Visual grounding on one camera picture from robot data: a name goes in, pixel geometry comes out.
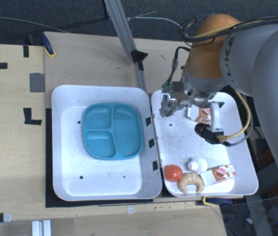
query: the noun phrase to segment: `white tray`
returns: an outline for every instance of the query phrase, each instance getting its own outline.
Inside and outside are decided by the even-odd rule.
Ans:
[[[144,134],[142,152],[126,160],[90,156],[82,137],[82,114],[96,103],[134,107]],[[162,189],[150,100],[139,88],[63,85],[52,94],[53,187],[66,201],[152,199]]]
[[[176,164],[184,173],[190,172],[187,168],[188,162],[191,158],[199,156],[208,161],[209,168],[231,163],[237,173],[237,176],[232,179],[205,186],[201,194],[196,194],[195,185],[188,185],[188,194],[185,195],[178,189],[176,182],[165,180],[168,191],[176,197],[254,194],[258,189],[258,180],[247,142],[233,147],[207,143],[195,133],[194,127],[197,123],[186,117],[186,109],[178,110],[170,117],[161,117],[159,109],[162,97],[163,93],[160,90],[154,92],[151,105],[163,169],[167,165]],[[219,92],[212,101],[225,102],[220,109],[220,123],[225,135],[234,134],[242,129],[236,102],[230,95]],[[229,142],[236,142],[243,137],[244,134]]]

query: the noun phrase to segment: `dark background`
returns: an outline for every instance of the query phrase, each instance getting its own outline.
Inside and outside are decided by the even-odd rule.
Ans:
[[[239,21],[278,16],[278,0],[121,0],[127,17],[156,11],[162,17],[182,23],[194,15],[226,13]],[[53,26],[71,33],[117,36],[111,21],[104,20],[101,0],[0,0],[0,16]],[[180,40],[177,27],[167,21],[133,19],[133,37]],[[39,42],[43,27],[0,20],[0,44],[24,44],[32,34]]]

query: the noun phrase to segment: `croissant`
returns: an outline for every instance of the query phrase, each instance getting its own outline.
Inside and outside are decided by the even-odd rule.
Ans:
[[[201,177],[195,172],[184,173],[182,179],[178,182],[178,188],[185,194],[188,194],[186,186],[194,184],[197,186],[197,194],[200,194],[204,189],[204,183]]]

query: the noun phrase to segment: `blue plate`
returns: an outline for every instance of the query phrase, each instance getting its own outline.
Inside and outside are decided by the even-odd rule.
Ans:
[[[100,103],[87,107],[82,119],[87,152],[104,160],[123,160],[143,149],[143,129],[138,112],[124,103]]]

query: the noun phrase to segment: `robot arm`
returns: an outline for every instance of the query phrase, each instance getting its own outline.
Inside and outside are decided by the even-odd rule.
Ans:
[[[229,85],[253,98],[278,165],[278,17],[241,23],[225,14],[205,17],[195,37],[184,31],[192,23],[181,26],[183,39],[192,45],[181,80],[163,85],[160,114],[168,117],[192,105],[212,107],[214,95]],[[221,128],[200,124],[195,131],[212,144],[224,142]]]

